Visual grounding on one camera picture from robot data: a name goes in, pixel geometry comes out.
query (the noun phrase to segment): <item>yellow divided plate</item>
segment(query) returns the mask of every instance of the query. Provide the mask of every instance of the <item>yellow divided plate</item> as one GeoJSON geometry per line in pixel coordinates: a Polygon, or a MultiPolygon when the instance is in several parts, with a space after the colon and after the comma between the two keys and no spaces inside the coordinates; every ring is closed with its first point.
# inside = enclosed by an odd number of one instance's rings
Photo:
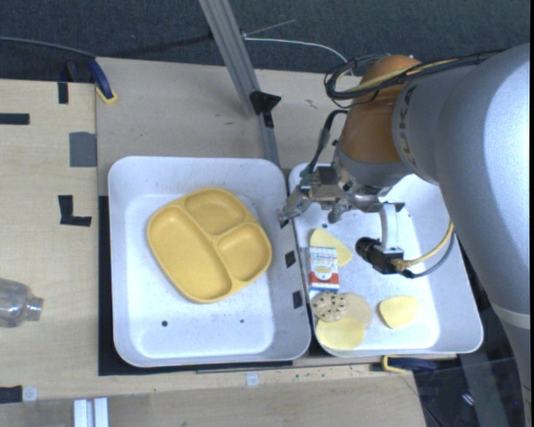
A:
{"type": "Polygon", "coordinates": [[[158,209],[147,239],[162,271],[194,302],[220,301],[271,264],[265,231],[226,189],[199,189],[158,209]]]}

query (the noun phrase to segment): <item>small box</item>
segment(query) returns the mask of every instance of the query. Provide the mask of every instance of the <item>small box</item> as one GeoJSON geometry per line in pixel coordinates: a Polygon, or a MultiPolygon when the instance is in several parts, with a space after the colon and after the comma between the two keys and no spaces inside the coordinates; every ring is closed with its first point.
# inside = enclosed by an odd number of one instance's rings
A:
{"type": "Polygon", "coordinates": [[[334,247],[309,247],[309,288],[312,291],[338,291],[338,256],[334,247]]]}

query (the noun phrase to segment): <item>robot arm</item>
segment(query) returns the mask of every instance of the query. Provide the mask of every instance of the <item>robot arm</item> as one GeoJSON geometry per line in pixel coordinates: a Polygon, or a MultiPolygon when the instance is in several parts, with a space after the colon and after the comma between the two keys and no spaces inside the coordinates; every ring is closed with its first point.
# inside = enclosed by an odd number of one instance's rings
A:
{"type": "Polygon", "coordinates": [[[530,45],[464,59],[384,57],[358,87],[330,93],[352,98],[333,163],[303,179],[280,219],[311,202],[331,222],[380,212],[408,173],[438,185],[513,348],[530,424],[530,45]]]}

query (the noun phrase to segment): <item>white plastic tray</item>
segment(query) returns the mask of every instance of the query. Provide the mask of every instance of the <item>white plastic tray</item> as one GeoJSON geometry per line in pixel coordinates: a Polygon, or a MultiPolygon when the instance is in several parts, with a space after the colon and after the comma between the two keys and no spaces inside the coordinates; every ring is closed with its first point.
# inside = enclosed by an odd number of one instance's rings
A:
{"type": "Polygon", "coordinates": [[[277,211],[287,195],[282,172],[262,159],[126,157],[109,171],[113,336],[137,367],[291,360],[311,340],[291,226],[277,211]],[[230,190],[271,241],[271,266],[255,282],[214,303],[184,298],[158,267],[146,225],[162,205],[196,189],[230,190]]]}
{"type": "MultiPolygon", "coordinates": [[[[289,176],[289,188],[300,181],[299,165],[289,176]]],[[[439,189],[410,175],[398,183],[386,198],[390,202],[404,202],[398,213],[398,246],[407,259],[413,259],[432,249],[443,237],[449,216],[439,189]]],[[[331,350],[338,357],[365,357],[387,354],[444,354],[471,352],[482,342],[482,326],[465,265],[457,243],[447,261],[428,276],[407,279],[401,275],[383,275],[374,270],[354,251],[362,237],[381,238],[382,227],[378,213],[350,211],[342,220],[328,223],[328,211],[313,204],[294,219],[297,243],[301,249],[302,266],[306,277],[306,252],[311,233],[320,227],[339,238],[354,253],[352,260],[341,267],[340,292],[363,296],[374,310],[374,319],[366,331],[364,341],[353,350],[331,350]],[[392,330],[379,317],[377,305],[387,297],[408,294],[420,303],[420,314],[410,325],[392,330]]],[[[412,267],[418,273],[424,263],[412,267]]]]}

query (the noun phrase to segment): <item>clear plastic bottle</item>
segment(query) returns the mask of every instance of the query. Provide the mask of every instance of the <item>clear plastic bottle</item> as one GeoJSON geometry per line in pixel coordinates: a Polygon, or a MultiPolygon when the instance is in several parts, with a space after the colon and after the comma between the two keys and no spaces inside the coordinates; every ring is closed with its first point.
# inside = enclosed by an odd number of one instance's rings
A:
{"type": "Polygon", "coordinates": [[[0,326],[38,321],[43,305],[44,299],[35,297],[26,285],[0,278],[0,326]]]}

